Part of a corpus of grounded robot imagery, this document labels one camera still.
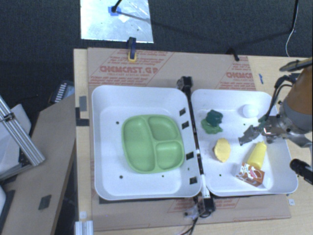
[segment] yellow cheese toy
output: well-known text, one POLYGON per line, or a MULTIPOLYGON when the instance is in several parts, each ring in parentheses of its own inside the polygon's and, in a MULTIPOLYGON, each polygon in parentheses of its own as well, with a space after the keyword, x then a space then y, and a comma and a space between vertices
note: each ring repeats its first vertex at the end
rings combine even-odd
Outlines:
POLYGON ((227 139, 219 139, 214 147, 214 154, 221 162, 226 162, 230 155, 230 144, 227 139))
POLYGON ((265 152, 266 152, 266 144, 264 141, 258 142, 256 146, 254 147, 247 164, 253 166, 256 169, 261 170, 264 157, 265 157, 265 152))

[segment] metal frame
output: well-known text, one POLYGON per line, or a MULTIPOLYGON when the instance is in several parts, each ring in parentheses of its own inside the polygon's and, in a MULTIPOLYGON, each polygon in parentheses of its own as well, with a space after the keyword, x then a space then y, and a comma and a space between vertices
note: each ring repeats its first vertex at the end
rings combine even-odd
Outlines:
POLYGON ((15 142, 19 145, 24 155, 30 162, 29 165, 19 165, 7 170, 0 174, 0 180, 7 179, 14 176, 26 169, 37 166, 45 160, 43 154, 37 149, 30 136, 24 131, 15 117, 14 113, 11 112, 9 106, 5 103, 3 98, 0 96, 0 123, 4 125, 9 134, 13 137, 15 142))

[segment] blue tape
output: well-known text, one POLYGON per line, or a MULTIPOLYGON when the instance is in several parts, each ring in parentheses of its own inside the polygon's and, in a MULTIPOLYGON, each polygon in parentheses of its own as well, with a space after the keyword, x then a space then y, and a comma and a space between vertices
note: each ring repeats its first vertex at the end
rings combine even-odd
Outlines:
POLYGON ((109 12, 109 14, 110 14, 111 16, 116 17, 116 16, 119 15, 118 12, 122 12, 121 8, 120 8, 120 7, 117 7, 117 8, 116 8, 116 12, 113 13, 113 12, 112 12, 112 7, 113 7, 113 6, 108 7, 108 12, 109 12))
POLYGON ((259 77, 260 77, 260 81, 261 81, 261 84, 263 84, 263 77, 262 77, 262 75, 261 74, 259 74, 259 77))

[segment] white egg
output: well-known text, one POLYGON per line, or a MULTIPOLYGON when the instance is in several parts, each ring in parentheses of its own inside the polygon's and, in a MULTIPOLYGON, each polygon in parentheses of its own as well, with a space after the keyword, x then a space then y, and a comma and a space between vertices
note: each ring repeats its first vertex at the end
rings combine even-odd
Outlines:
POLYGON ((259 115, 259 110, 256 106, 252 104, 246 104, 243 107, 243 114, 246 118, 253 118, 259 115))

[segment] wooden table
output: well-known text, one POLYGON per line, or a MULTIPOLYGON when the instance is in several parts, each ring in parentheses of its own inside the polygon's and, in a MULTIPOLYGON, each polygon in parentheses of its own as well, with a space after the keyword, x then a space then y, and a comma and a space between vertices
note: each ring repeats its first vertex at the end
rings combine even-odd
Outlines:
MULTIPOLYGON (((79 107, 79 98, 82 95, 88 95, 88 71, 87 71, 88 52, 85 49, 76 49, 74 51, 74 69, 75 69, 75 97, 76 107, 79 107)), ((249 64, 252 70, 253 79, 258 91, 273 93, 273 85, 277 78, 282 76, 279 68, 286 63, 295 60, 295 58, 284 57, 258 57, 249 56, 249 64)), ((288 90, 282 90, 280 98, 287 95, 288 90)), ((89 110, 80 113, 80 118, 89 118, 89 110)), ((307 135, 312 140, 312 133, 307 135)), ((80 221, 92 219, 91 190, 90 190, 90 149, 89 149, 89 128, 78 126, 76 128, 77 138, 77 171, 78 171, 78 209, 85 211, 80 221)), ((292 142, 288 141, 288 146, 292 158, 311 163, 309 149, 301 149, 292 142)), ((299 178, 299 186, 295 193, 290 194, 288 199, 293 199, 294 206, 290 206, 291 219, 261 220, 249 222, 235 222, 222 224, 197 225, 195 235, 260 235, 260 234, 311 234, 313 232, 313 192, 312 185, 299 178)), ((178 235, 186 231, 188 227, 163 227, 148 229, 132 229, 119 231, 95 232, 95 235, 178 235)))

